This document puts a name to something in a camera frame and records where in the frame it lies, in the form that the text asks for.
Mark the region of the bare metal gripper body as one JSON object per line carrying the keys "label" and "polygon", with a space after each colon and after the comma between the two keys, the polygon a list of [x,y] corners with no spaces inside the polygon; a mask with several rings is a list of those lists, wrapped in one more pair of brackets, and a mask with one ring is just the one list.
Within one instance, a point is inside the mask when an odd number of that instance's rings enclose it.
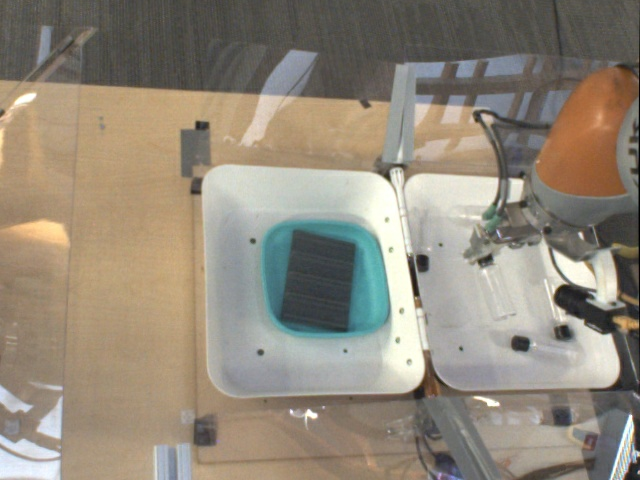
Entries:
{"label": "bare metal gripper body", "polygon": [[533,200],[506,203],[496,209],[491,241],[498,246],[518,248],[537,245],[545,225],[539,205]]}

